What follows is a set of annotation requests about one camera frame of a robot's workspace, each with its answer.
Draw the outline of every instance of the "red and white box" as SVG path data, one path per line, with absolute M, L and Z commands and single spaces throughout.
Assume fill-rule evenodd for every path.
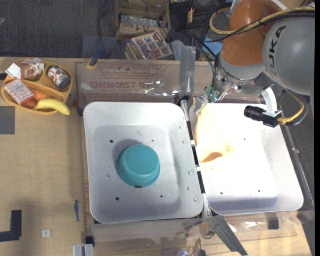
M 4 90 L 19 104 L 22 105 L 35 97 L 35 94 L 19 79 L 7 83 Z

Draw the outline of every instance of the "floor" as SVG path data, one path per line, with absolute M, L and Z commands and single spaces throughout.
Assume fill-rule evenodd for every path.
M 219 5 L 223 1 L 211 1 Z M 0 25 L 0 57 L 42 57 L 42 58 L 89 58 L 94 53 L 92 45 L 99 36 L 114 38 L 116 33 L 115 0 L 1 0 L 0 18 L 5 21 Z M 221 27 L 228 19 L 221 18 Z M 169 37 L 191 44 L 188 36 L 197 31 L 176 32 L 173 24 Z M 122 59 L 121 51 L 114 54 L 115 59 Z M 297 106 L 288 97 L 284 99 L 283 110 L 288 114 Z M 310 113 L 298 126 L 290 127 L 290 150 L 296 164 L 304 170 L 301 176 L 303 191 L 306 195 L 303 210 L 314 209 L 315 205 L 315 125 Z M 312 253 L 315 255 L 315 220 L 305 220 L 304 230 Z

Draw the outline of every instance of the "gray square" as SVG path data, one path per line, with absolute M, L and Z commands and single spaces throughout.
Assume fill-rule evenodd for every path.
M 16 108 L 0 106 L 0 135 L 16 134 Z

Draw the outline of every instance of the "yellow cable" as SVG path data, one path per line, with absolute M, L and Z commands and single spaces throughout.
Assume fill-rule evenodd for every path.
M 215 12 L 212 16 L 211 16 L 211 19 L 210 19 L 210 28 L 217 34 L 220 34 L 220 35 L 231 35 L 233 34 L 234 32 L 236 32 L 236 30 L 233 30 L 233 31 L 223 31 L 223 30 L 219 30 L 217 28 L 215 28 L 214 26 L 214 20 L 215 18 L 218 16 L 219 13 L 221 12 L 224 12 L 226 10 L 230 9 L 230 7 L 227 7 L 227 8 L 223 8 L 217 12 Z M 276 12 L 274 14 L 271 14 L 267 17 L 264 17 L 260 20 L 257 20 L 256 22 L 248 25 L 246 28 L 244 28 L 242 30 L 242 32 L 247 32 L 249 30 L 252 30 L 258 26 L 260 26 L 261 23 L 265 23 L 273 18 L 277 18 L 277 17 L 280 17 L 280 16 L 284 16 L 286 14 L 290 14 L 290 13 L 293 13 L 293 12 L 315 12 L 316 11 L 316 7 L 298 7 L 298 8 L 291 8 L 291 9 L 286 9 L 286 10 L 282 10 L 282 11 L 279 11 L 279 12 Z
M 304 112 L 304 110 L 305 110 L 305 105 L 304 105 L 303 101 L 302 101 L 301 99 L 299 99 L 298 97 L 296 97 L 295 95 L 293 95 L 291 92 L 288 91 L 288 93 L 289 93 L 293 98 L 295 98 L 295 100 L 296 100 L 297 102 L 300 103 L 301 108 L 300 108 L 300 110 L 299 110 L 295 115 L 293 115 L 292 117 L 279 117 L 279 118 L 277 119 L 277 121 L 280 123 L 280 125 L 285 125 L 285 124 L 287 124 L 287 123 L 292 122 L 292 121 L 295 120 L 298 116 L 300 116 L 300 115 Z

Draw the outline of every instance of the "white square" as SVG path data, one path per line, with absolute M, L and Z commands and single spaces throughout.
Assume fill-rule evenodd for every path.
M 42 230 L 42 237 L 49 238 L 50 237 L 50 229 L 43 229 Z

